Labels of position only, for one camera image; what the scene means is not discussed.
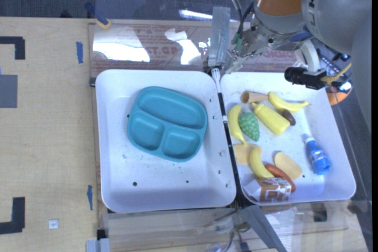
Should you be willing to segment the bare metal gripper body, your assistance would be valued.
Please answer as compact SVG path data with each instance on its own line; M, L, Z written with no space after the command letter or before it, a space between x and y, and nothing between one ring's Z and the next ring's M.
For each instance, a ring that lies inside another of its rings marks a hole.
M290 43L289 39L294 35L267 30L263 27L252 27L239 35L235 53L241 58L263 53L268 48L279 49Z

